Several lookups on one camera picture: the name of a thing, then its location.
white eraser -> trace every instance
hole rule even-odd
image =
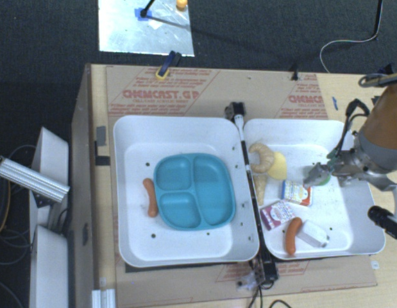
[[[296,236],[316,248],[323,248],[329,242],[328,234],[320,226],[309,220],[302,224]]]

white plastic tray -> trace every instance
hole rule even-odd
[[[114,126],[119,249],[136,267],[248,261],[259,240],[241,142],[233,123],[209,117],[126,116]],[[147,215],[148,195],[142,185],[153,178],[164,157],[209,153],[226,165],[235,194],[232,221],[211,230],[183,231],[167,226],[160,215]]]
[[[341,138],[343,124],[338,121],[252,119],[244,127],[248,147],[262,142],[273,151],[280,151],[287,161],[287,179],[302,183],[313,163],[327,162],[326,155]],[[349,133],[344,149],[353,146]],[[259,163],[256,153],[249,155],[252,163]],[[269,178],[264,206],[279,201],[281,181]],[[296,216],[309,219],[323,227],[330,237],[324,248],[314,248],[296,238],[296,253],[290,256],[284,248],[288,224],[268,231],[264,237],[269,251],[279,259],[311,259],[342,255],[360,255],[380,252],[385,246],[384,231],[375,226],[367,216],[374,205],[367,182],[354,180],[349,186],[340,187],[332,177],[324,186],[313,188],[312,206],[291,204]]]

blue plate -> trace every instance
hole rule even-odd
[[[162,159],[154,170],[158,211],[167,225],[203,230],[229,223],[235,196],[223,161],[203,153]]]

brown sausage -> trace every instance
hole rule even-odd
[[[300,229],[300,226],[302,226],[302,219],[299,217],[292,219],[288,226],[287,235],[285,236],[285,249],[290,255],[293,255],[296,251],[295,235]]]
[[[147,189],[148,197],[149,197],[149,206],[148,206],[148,216],[156,217],[158,214],[158,205],[155,197],[154,190],[154,182],[150,178],[146,178],[142,181],[142,184]]]

white cable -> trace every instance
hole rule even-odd
[[[372,41],[373,39],[375,39],[379,34],[379,27],[380,27],[380,20],[382,18],[383,5],[384,5],[384,3],[382,2],[380,5],[379,21],[378,21],[378,24],[376,25],[376,32],[372,37],[367,38],[366,40],[348,40],[348,39],[334,40],[334,41],[328,42],[321,48],[321,51],[319,52],[319,59],[321,60],[321,64],[324,67],[326,72],[330,73],[330,71],[328,70],[328,68],[326,67],[326,65],[322,59],[322,52],[324,51],[324,49],[326,47],[328,47],[329,45],[337,43],[337,42],[347,42],[347,43],[351,43],[351,44],[363,44],[365,42],[369,42],[369,41]]]

